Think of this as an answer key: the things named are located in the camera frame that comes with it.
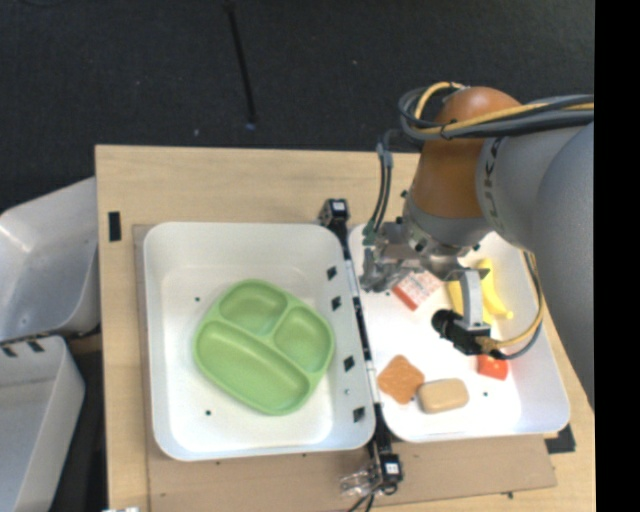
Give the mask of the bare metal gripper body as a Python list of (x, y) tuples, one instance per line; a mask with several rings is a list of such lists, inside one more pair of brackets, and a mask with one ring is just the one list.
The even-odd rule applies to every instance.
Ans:
[(403, 278), (428, 271), (439, 279), (457, 279), (460, 259), (481, 241), (479, 219), (400, 219), (372, 223), (372, 250), (383, 272), (401, 262)]

